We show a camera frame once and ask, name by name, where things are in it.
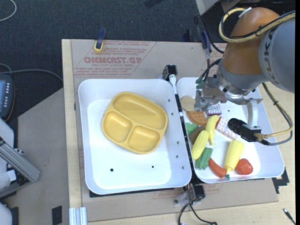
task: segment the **red toy tomato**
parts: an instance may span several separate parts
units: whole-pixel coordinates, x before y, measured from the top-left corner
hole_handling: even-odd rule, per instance
[[[239,160],[238,164],[236,165],[235,171],[239,175],[248,175],[251,172],[253,172],[253,166],[251,165],[251,163],[249,163],[247,159],[242,158]]]

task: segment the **gray surface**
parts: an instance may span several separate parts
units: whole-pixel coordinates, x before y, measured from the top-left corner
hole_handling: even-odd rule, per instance
[[[37,182],[3,202],[19,208],[20,225],[51,225],[52,209],[62,206],[68,224],[68,165],[63,89],[18,118],[18,146],[37,169]]]

